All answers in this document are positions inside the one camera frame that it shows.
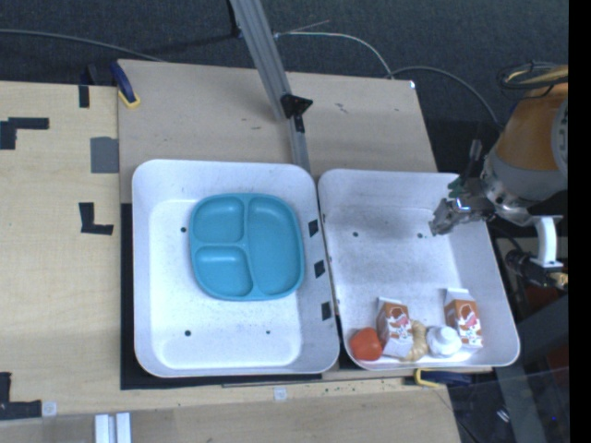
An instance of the gray tape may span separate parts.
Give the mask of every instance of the gray tape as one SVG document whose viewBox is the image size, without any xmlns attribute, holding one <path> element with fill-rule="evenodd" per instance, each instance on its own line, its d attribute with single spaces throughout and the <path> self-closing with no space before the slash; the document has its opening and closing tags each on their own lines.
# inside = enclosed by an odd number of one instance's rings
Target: gray tape
<svg viewBox="0 0 591 443">
<path fill-rule="evenodd" d="M 90 139 L 90 171 L 93 174 L 119 172 L 119 140 L 109 137 Z"/>
</svg>

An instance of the small box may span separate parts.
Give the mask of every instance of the small box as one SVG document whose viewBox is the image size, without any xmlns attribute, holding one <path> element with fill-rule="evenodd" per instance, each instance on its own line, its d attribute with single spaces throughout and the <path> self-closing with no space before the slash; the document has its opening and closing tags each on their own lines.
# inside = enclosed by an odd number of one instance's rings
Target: small box
<svg viewBox="0 0 591 443">
<path fill-rule="evenodd" d="M 443 306 L 445 323 L 457 329 L 462 348 L 477 351 L 483 346 L 482 328 L 476 300 L 467 289 L 448 289 Z"/>
<path fill-rule="evenodd" d="M 413 347 L 413 330 L 406 305 L 380 297 L 376 329 L 384 355 L 405 358 L 410 353 Z"/>
</svg>

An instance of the milk carton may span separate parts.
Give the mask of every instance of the milk carton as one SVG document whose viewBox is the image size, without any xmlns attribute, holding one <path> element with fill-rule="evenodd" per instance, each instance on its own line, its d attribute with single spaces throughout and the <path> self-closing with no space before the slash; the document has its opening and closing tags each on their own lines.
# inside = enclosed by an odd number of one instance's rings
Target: milk carton
<svg viewBox="0 0 591 443">
<path fill-rule="evenodd" d="M 384 355 L 395 358 L 408 355 L 413 347 L 413 331 L 406 305 L 380 297 L 376 329 Z"/>
<path fill-rule="evenodd" d="M 462 339 L 462 349 L 475 352 L 482 348 L 482 328 L 476 301 L 467 289 L 448 289 L 443 306 L 445 322 Z"/>
</svg>

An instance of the yellow clip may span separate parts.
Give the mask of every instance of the yellow clip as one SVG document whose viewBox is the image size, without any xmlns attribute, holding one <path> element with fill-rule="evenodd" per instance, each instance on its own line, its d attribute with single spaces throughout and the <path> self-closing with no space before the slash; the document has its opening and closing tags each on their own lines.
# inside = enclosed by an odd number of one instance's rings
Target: yellow clip
<svg viewBox="0 0 591 443">
<path fill-rule="evenodd" d="M 135 102 L 129 102 L 129 100 L 126 99 L 126 96 L 121 92 L 121 90 L 117 92 L 117 95 L 119 95 L 121 102 L 123 102 L 129 109 L 133 110 L 134 108 L 138 108 L 139 104 L 141 103 L 141 100 L 139 99 L 138 95 L 136 95 L 136 92 L 133 92 L 133 95 L 136 98 Z"/>
<path fill-rule="evenodd" d="M 421 371 L 429 371 L 430 369 L 415 369 L 415 383 L 419 386 L 426 388 L 438 388 L 440 385 L 437 382 L 431 382 L 430 380 L 423 380 L 421 378 Z"/>
</svg>

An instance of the carton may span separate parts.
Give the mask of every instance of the carton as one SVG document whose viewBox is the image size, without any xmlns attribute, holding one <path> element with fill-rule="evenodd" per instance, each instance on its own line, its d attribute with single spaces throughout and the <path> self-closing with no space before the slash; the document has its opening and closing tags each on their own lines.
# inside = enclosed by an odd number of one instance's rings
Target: carton
<svg viewBox="0 0 591 443">
<path fill-rule="evenodd" d="M 445 323 L 457 329 L 462 339 L 462 349 L 475 352 L 482 348 L 482 328 L 478 307 L 467 289 L 448 289 L 443 313 Z"/>
<path fill-rule="evenodd" d="M 376 329 L 383 354 L 404 358 L 413 347 L 413 331 L 408 307 L 397 300 L 380 297 Z"/>
</svg>

